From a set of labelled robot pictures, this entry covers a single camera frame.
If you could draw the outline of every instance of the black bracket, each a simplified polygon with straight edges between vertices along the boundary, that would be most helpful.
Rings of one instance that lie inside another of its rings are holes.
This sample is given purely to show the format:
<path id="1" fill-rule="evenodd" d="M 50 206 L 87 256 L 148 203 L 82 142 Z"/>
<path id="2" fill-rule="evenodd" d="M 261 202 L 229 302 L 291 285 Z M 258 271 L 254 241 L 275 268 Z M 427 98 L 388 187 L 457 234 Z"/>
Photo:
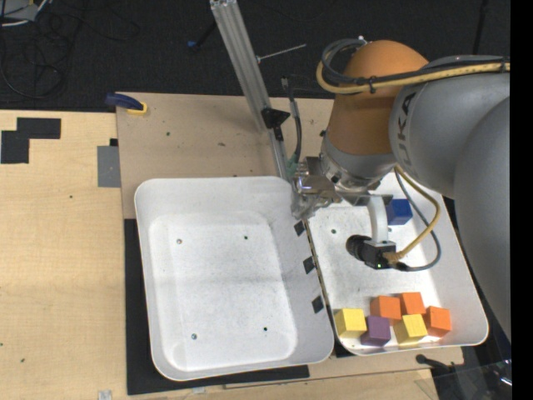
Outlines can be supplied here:
<path id="1" fill-rule="evenodd" d="M 261 115 L 263 116 L 266 128 L 273 129 L 276 139 L 278 141 L 283 141 L 281 125 L 291 116 L 291 114 L 287 111 L 275 110 L 274 108 L 264 108 L 261 111 Z"/>

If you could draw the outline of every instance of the wooden surface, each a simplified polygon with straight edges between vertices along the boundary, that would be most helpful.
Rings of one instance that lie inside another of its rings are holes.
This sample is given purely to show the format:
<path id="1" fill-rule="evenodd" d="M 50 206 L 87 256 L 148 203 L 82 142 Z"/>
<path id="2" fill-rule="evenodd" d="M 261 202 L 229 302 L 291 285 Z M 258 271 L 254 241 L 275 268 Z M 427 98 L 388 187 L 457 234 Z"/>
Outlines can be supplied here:
<path id="1" fill-rule="evenodd" d="M 97 187 L 97 146 L 117 137 L 116 117 L 1 111 L 0 129 L 17 117 L 61 118 L 62 137 L 31 140 L 29 164 L 0 164 L 0 398 L 93 400 L 107 389 L 129 398 L 121 191 Z M 124 143 L 119 134 L 121 162 Z M 419 382 L 431 387 L 431 373 L 408 355 L 332 358 L 310 366 L 315 381 L 209 387 L 207 398 L 427 398 Z M 462 363 L 458 347 L 431 357 Z M 367 375 L 345 377 L 358 373 Z"/>

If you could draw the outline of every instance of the black mat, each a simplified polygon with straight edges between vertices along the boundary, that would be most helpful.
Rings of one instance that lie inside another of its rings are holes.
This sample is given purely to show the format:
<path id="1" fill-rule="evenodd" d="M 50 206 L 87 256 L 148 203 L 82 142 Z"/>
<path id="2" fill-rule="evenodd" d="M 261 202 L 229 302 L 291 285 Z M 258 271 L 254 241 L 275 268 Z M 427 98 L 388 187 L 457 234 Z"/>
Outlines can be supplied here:
<path id="1" fill-rule="evenodd" d="M 284 367 L 258 372 L 245 372 L 224 377 L 174 382 L 163 377 L 154 367 L 150 352 L 146 297 L 142 278 L 141 251 L 137 221 L 124 221 L 126 258 L 126 353 L 128 395 L 159 393 L 183 388 L 206 387 L 228 383 L 258 383 L 309 377 L 307 366 Z"/>

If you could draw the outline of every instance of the purple cube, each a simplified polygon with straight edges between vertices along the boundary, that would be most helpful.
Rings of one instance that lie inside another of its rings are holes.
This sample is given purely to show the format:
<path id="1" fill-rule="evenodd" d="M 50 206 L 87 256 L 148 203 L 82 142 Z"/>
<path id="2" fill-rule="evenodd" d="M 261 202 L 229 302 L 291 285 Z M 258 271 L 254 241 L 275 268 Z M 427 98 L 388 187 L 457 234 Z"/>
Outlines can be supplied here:
<path id="1" fill-rule="evenodd" d="M 366 318 L 367 330 L 361 335 L 361 345 L 383 347 L 391 340 L 391 325 L 389 319 L 380 316 Z"/>

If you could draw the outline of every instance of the blue clamp handle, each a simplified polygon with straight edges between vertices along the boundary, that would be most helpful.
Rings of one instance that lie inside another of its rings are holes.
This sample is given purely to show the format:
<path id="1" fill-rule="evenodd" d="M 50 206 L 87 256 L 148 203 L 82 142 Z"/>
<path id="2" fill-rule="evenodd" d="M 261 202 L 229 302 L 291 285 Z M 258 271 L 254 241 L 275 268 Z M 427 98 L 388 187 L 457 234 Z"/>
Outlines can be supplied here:
<path id="1" fill-rule="evenodd" d="M 132 97 L 129 97 L 127 95 L 122 95 L 121 93 L 113 92 L 109 92 L 106 95 L 106 105 L 133 110 L 143 110 L 144 108 L 142 102 L 139 102 L 138 100 L 133 99 Z"/>

